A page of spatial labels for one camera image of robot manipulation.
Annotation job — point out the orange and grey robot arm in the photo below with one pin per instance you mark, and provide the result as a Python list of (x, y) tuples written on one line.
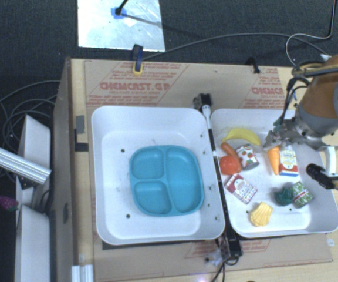
[(318, 98)]

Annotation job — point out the white plastic tray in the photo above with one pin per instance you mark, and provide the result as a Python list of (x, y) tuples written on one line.
[(157, 122), (263, 184)]

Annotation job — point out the thin black and white rod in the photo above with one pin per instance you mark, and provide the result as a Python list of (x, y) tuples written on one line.
[(216, 157)]

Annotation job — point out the brown cardboard board red print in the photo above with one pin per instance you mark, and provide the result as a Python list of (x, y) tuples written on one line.
[(157, 84)]

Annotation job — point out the green broccoli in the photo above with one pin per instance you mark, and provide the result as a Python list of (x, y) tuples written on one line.
[(283, 197)]

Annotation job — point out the green and white can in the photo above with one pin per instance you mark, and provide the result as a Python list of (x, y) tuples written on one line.
[(302, 195)]

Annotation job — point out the blue divided plate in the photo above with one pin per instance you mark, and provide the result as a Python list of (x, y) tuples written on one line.
[(169, 184)]

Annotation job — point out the orange-red tomato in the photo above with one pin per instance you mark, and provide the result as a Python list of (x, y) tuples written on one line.
[(229, 166)]

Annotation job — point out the yellow ridged biscuit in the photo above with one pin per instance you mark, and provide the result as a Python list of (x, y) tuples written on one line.
[(261, 214)]

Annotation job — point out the orange carrot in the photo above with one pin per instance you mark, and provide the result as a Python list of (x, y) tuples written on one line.
[(274, 160)]

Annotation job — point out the red and white carton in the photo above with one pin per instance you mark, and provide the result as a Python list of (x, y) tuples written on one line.
[(241, 188)]

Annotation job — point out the orange-red sausage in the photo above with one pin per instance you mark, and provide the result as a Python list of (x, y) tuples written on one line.
[(229, 149)]

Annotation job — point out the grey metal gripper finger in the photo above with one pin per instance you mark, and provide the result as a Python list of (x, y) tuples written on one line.
[(270, 140), (283, 141)]

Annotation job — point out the yellow banana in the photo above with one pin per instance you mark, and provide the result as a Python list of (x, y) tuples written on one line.
[(242, 134)]

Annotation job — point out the black cylinder on white bracket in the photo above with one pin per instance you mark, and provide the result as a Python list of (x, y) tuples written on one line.
[(318, 172)]

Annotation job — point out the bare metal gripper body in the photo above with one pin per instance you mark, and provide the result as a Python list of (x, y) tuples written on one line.
[(307, 135)]

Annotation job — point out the white and orange carton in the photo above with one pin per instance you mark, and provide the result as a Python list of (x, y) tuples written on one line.
[(288, 163)]

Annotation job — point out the purple grapes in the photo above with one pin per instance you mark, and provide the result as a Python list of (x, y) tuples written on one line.
[(7, 203)]

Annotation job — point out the red and white strawberry can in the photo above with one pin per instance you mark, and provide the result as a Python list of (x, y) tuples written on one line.
[(248, 157)]

